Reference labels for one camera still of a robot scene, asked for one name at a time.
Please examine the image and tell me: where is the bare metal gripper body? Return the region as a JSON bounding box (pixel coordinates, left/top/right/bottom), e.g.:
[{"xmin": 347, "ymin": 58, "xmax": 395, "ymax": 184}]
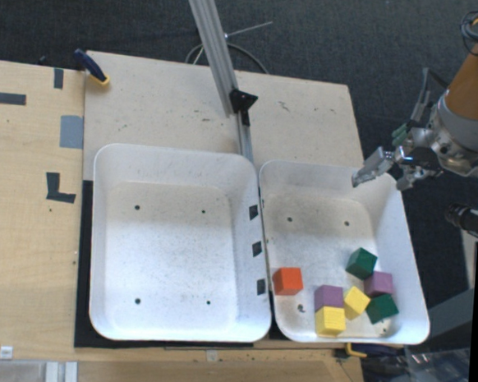
[{"xmin": 393, "ymin": 122, "xmax": 478, "ymax": 186}]

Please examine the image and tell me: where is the green cube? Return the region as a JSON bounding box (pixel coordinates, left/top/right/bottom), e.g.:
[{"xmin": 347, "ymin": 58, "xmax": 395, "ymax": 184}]
[
  {"xmin": 364, "ymin": 292, "xmax": 402, "ymax": 327},
  {"xmin": 343, "ymin": 246, "xmax": 379, "ymax": 282}
]

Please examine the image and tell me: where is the white plastic tray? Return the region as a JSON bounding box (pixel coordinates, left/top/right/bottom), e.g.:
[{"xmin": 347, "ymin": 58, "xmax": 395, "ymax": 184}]
[
  {"xmin": 246, "ymin": 157, "xmax": 444, "ymax": 353},
  {"xmin": 79, "ymin": 140, "xmax": 286, "ymax": 353}
]

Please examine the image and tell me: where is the purple cube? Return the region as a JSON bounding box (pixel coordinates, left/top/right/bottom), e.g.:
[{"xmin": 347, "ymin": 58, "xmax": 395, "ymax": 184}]
[
  {"xmin": 312, "ymin": 283, "xmax": 347, "ymax": 315},
  {"xmin": 362, "ymin": 269, "xmax": 397, "ymax": 300}
]

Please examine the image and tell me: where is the yellow cube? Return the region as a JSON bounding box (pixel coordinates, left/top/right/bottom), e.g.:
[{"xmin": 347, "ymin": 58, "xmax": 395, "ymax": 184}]
[
  {"xmin": 312, "ymin": 304, "xmax": 349, "ymax": 340},
  {"xmin": 341, "ymin": 285, "xmax": 373, "ymax": 322}
]

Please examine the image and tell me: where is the orange cube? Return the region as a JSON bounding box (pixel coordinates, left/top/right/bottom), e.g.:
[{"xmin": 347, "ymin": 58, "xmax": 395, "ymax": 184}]
[{"xmin": 270, "ymin": 265, "xmax": 306, "ymax": 298}]

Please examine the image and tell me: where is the pale flat board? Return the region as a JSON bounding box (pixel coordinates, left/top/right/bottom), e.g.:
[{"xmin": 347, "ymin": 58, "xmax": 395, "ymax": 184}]
[{"xmin": 63, "ymin": 49, "xmax": 374, "ymax": 364}]

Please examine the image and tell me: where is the black cylinder on white bracket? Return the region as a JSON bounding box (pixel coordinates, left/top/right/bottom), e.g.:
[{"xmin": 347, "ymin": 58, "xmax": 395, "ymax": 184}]
[{"xmin": 439, "ymin": 201, "xmax": 478, "ymax": 290}]

